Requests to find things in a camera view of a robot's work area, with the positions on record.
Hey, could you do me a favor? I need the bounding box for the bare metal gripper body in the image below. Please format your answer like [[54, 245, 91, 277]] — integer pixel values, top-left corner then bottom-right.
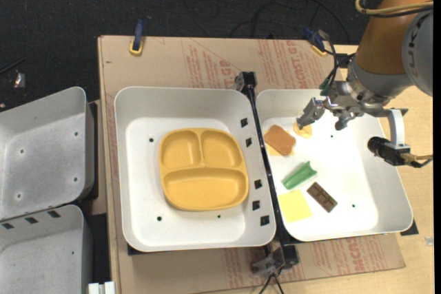
[[325, 81, 392, 118]]

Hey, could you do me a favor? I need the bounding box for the yellow round biscuit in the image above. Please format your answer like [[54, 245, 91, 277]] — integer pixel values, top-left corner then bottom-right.
[[293, 121, 314, 140]]

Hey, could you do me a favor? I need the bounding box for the brown bread slice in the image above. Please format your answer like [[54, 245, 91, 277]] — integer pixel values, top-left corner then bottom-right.
[[263, 124, 297, 156]]

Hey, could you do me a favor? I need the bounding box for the pale yellow flat slice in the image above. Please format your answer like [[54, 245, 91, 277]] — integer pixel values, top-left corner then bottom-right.
[[266, 143, 296, 158]]

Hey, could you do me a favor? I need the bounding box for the white plastic tray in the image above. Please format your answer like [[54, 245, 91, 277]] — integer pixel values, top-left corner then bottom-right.
[[114, 85, 278, 253], [255, 88, 414, 243]]

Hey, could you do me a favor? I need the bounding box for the green celery stick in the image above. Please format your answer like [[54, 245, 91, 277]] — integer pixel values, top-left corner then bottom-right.
[[282, 160, 318, 191]]

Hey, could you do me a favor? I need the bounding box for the brown chocolate bar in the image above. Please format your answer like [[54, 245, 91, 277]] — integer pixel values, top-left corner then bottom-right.
[[306, 182, 338, 213]]

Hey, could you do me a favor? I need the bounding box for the thin black rod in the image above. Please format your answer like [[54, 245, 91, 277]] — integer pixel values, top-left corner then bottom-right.
[[245, 85, 294, 249]]

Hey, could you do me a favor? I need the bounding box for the yellow square cheese slice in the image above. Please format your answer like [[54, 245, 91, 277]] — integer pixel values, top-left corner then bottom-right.
[[277, 189, 314, 224]]

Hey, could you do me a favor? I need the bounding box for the yellow divided plate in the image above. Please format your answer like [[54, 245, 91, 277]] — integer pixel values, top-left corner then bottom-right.
[[158, 127, 250, 213]]

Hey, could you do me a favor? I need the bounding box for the brown cardboard board red print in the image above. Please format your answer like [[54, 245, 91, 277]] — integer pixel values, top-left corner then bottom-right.
[[97, 35, 407, 294]]

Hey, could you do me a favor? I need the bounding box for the black cylinder on white bracket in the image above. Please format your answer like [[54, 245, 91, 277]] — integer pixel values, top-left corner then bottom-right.
[[367, 108, 412, 167]]

